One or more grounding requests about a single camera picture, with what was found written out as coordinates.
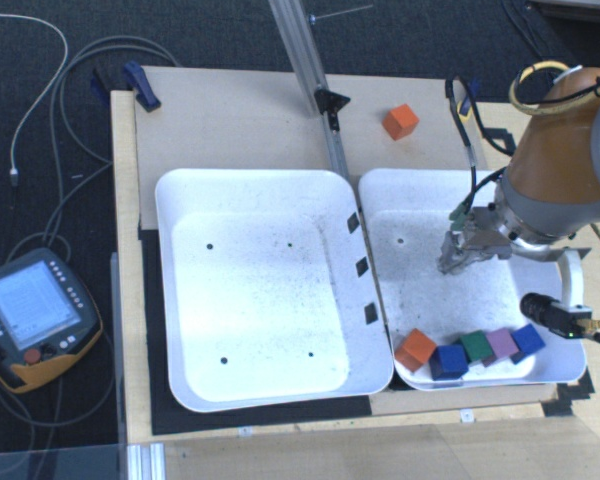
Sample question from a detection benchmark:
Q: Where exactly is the green cube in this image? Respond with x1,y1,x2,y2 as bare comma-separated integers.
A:
454,330,497,364

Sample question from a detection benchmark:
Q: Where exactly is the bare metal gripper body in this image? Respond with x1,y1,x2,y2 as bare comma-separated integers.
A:
449,202,536,264

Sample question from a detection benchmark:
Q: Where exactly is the white plastic tray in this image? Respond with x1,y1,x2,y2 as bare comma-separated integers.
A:
357,167,589,393
154,167,396,414

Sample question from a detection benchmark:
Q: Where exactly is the purple cube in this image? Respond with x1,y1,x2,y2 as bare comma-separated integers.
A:
481,326,521,368

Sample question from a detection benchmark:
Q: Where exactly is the orange cube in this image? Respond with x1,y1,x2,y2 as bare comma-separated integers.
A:
393,327,438,374
381,103,421,142

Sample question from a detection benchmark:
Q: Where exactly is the blue cube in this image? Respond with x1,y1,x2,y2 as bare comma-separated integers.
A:
428,344,470,382
509,323,547,366

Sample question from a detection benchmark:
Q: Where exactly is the brown cardboard board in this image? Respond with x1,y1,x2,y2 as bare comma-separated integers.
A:
132,65,561,418

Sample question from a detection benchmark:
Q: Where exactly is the black cylinder on white bracket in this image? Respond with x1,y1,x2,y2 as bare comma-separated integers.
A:
519,249,594,340

